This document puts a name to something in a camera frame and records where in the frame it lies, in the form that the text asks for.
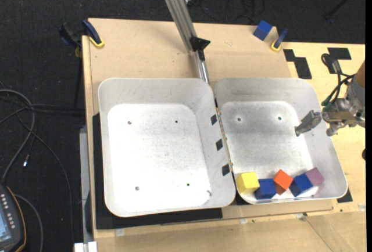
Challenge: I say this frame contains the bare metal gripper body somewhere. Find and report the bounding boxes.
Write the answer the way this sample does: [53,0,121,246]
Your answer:
[321,97,366,129]

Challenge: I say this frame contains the white plastic tray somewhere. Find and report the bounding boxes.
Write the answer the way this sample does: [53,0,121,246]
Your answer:
[214,77,349,206]
[98,77,237,218]

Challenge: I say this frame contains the purple cube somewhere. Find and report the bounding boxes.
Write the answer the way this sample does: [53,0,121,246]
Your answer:
[305,167,326,188]

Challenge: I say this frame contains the blue cube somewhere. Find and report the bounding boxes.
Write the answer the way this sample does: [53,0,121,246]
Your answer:
[254,178,277,200]
[252,20,274,42]
[289,172,314,198]

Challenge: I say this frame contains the orange cube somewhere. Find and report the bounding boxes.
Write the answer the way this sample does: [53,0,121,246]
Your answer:
[273,169,294,196]

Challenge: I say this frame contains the yellow cube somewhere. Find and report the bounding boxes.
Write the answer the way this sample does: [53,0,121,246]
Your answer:
[235,171,260,195]

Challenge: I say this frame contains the pale wood board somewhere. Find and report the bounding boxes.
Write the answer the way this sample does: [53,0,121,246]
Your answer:
[87,17,334,239]

